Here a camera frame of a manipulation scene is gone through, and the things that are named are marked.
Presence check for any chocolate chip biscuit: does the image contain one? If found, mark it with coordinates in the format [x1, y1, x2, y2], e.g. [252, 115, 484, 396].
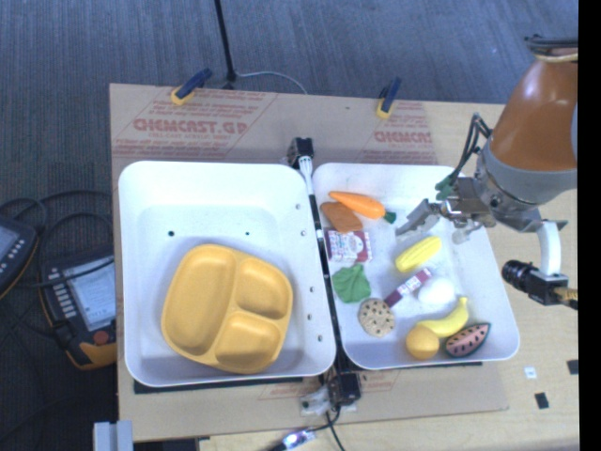
[357, 297, 396, 339]

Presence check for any green lettuce leaf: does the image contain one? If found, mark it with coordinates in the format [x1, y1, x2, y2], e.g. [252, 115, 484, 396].
[331, 263, 373, 305]

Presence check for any yellow divided plate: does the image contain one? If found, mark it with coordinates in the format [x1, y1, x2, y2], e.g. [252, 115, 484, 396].
[160, 242, 295, 376]

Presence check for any thin black and white rod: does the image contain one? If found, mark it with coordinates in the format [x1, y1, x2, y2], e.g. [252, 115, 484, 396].
[299, 156, 349, 376]

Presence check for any watermelon slice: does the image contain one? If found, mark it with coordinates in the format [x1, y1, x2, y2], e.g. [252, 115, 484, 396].
[442, 321, 492, 359]

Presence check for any white and red carton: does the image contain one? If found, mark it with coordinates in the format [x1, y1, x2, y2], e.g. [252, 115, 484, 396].
[324, 228, 375, 265]

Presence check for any brown cardboard board red print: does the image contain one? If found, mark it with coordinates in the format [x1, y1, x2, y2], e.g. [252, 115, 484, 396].
[108, 83, 511, 443]

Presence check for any black cylinder on white bracket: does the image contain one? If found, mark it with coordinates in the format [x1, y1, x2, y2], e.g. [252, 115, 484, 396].
[501, 220, 571, 306]

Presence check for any white egg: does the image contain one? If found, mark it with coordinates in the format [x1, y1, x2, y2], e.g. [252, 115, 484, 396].
[417, 276, 457, 306]

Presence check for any black block with thin wires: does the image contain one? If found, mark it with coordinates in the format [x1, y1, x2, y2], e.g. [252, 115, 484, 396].
[327, 370, 363, 407]
[286, 136, 316, 169]

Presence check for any yellow banana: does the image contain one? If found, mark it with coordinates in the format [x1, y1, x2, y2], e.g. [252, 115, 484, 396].
[415, 295, 471, 339]

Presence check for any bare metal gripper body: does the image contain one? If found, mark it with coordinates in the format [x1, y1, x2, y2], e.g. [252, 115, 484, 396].
[439, 176, 541, 229]

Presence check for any brown bread slice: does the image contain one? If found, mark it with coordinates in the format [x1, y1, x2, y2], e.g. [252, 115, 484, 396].
[319, 200, 364, 235]

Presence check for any yellow corn cob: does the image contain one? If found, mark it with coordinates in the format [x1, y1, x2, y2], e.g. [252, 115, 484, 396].
[393, 235, 443, 274]

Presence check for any red and white packet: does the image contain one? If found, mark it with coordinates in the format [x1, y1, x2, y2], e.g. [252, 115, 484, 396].
[383, 267, 434, 309]

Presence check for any orange carrot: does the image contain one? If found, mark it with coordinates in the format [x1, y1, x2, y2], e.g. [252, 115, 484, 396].
[327, 190, 398, 226]

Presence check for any white plastic tray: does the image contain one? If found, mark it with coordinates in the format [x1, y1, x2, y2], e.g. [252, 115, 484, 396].
[116, 159, 338, 389]
[311, 162, 521, 372]

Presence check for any yellow lemon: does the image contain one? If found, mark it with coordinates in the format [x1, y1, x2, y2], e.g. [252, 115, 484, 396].
[405, 323, 441, 362]

